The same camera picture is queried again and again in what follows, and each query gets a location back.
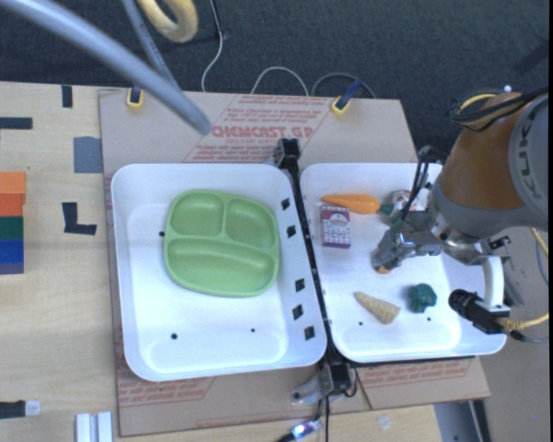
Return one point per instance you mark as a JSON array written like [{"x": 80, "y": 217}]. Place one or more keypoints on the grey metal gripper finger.
[
  {"x": 383, "y": 252},
  {"x": 406, "y": 250}
]

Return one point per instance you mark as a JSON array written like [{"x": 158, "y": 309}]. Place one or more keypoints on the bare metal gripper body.
[{"x": 424, "y": 240}]

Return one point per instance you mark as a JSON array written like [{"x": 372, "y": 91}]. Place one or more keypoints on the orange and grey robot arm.
[{"x": 484, "y": 173}]

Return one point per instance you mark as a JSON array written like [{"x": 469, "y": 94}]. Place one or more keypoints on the small orange round thing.
[{"x": 384, "y": 270}]

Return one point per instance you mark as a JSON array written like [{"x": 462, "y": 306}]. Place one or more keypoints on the white and red can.
[{"x": 402, "y": 198}]

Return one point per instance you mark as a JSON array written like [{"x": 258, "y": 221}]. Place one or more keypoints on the green broccoli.
[{"x": 421, "y": 297}]

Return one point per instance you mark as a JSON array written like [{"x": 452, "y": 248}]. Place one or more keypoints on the red and white carton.
[{"x": 335, "y": 226}]

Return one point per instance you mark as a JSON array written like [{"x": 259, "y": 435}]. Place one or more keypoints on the yellow corn cone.
[{"x": 380, "y": 307}]

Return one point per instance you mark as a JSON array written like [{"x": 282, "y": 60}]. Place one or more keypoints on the orange carrot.
[{"x": 350, "y": 203}]

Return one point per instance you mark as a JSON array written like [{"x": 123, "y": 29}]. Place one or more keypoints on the white plastic tray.
[
  {"x": 212, "y": 329},
  {"x": 396, "y": 339}
]

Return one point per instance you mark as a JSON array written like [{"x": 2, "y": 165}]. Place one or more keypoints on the green divided plate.
[{"x": 221, "y": 247}]

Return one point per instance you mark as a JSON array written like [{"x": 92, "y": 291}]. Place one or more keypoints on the brown cardboard board red print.
[{"x": 166, "y": 141}]

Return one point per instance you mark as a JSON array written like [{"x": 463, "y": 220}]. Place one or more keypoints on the blue cube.
[{"x": 9, "y": 256}]

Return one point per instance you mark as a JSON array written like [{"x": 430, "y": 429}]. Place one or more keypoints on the green cube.
[{"x": 9, "y": 228}]

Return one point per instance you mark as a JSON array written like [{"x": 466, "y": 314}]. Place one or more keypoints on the orange cube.
[
  {"x": 12, "y": 182},
  {"x": 9, "y": 205}
]

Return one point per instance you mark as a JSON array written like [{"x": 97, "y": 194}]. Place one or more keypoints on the black cylinder on white bracket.
[{"x": 477, "y": 309}]

